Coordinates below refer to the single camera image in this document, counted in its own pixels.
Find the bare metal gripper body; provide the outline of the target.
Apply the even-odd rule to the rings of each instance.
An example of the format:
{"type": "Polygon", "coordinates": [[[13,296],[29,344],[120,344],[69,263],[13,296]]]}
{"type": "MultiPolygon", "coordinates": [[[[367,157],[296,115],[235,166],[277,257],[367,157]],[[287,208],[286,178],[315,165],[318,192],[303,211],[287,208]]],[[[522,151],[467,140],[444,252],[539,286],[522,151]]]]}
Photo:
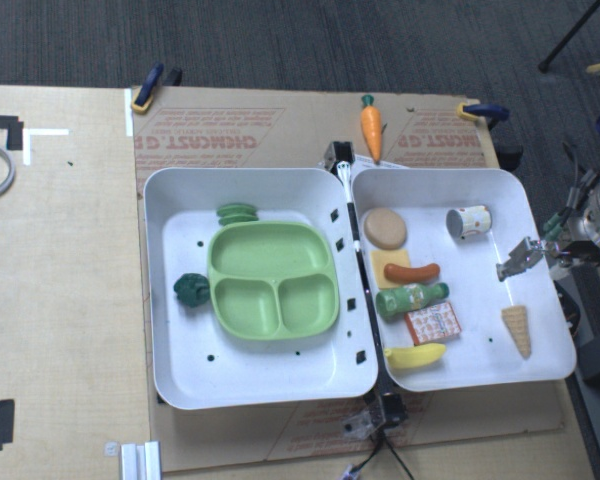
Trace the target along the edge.
{"type": "Polygon", "coordinates": [[[600,258],[600,176],[584,176],[567,205],[545,223],[553,258],[600,258]]]}

